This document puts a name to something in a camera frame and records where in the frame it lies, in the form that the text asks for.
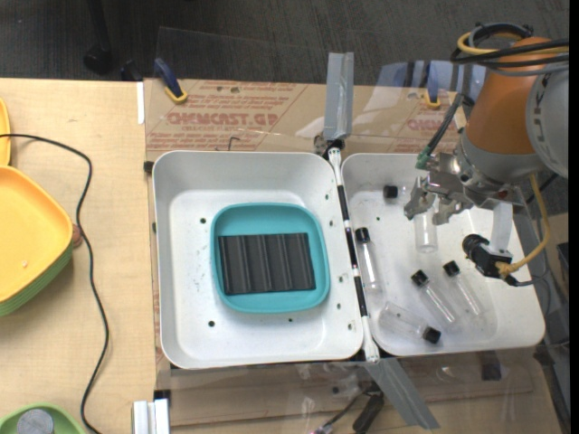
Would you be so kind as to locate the brown cardboard board red print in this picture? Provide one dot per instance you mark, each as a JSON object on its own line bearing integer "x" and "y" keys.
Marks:
{"x": 253, "y": 116}

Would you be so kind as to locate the white plastic tray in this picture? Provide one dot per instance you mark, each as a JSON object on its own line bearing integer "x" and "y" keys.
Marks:
{"x": 506, "y": 314}
{"x": 190, "y": 260}

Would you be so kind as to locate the black cylinder on white bracket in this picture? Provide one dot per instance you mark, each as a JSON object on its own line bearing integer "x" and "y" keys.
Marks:
{"x": 486, "y": 256}

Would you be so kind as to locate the yellow plate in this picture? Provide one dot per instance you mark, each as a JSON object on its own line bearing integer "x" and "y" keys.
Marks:
{"x": 27, "y": 233}

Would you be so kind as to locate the black ribbed rack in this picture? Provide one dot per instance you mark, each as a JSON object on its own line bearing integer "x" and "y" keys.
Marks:
{"x": 267, "y": 262}

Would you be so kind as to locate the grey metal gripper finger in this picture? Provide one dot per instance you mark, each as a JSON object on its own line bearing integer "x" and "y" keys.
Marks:
{"x": 418, "y": 201}
{"x": 448, "y": 208}

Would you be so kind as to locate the small black bottle cap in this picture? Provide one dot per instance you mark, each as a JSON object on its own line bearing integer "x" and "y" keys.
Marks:
{"x": 390, "y": 191}

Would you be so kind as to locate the black and white thin rod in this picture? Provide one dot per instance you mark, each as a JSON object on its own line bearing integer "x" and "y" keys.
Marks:
{"x": 345, "y": 215}

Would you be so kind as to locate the grey round can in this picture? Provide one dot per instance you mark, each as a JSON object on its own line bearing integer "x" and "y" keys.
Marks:
{"x": 35, "y": 422}

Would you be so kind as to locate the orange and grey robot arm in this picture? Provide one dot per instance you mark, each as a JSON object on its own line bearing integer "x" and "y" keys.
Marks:
{"x": 502, "y": 111}

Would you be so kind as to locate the green plate stack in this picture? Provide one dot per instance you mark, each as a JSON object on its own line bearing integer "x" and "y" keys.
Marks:
{"x": 50, "y": 294}

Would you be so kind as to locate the clear plastic bottle without cap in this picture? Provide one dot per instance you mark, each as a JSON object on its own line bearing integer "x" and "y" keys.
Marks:
{"x": 426, "y": 235}

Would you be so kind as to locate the teal plate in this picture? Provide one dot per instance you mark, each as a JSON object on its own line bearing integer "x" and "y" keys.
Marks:
{"x": 271, "y": 217}

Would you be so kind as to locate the clear plastic bottle black cap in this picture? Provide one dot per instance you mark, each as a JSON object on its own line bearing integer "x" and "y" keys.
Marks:
{"x": 466, "y": 294}
{"x": 368, "y": 260}
{"x": 434, "y": 299}
{"x": 405, "y": 321}

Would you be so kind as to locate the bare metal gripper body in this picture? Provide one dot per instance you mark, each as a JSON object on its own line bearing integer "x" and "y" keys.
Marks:
{"x": 452, "y": 181}

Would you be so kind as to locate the black office chair base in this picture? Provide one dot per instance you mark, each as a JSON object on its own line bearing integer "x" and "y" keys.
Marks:
{"x": 99, "y": 25}

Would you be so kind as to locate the small brown round disc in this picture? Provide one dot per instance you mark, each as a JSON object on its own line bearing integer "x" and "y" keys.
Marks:
{"x": 77, "y": 235}

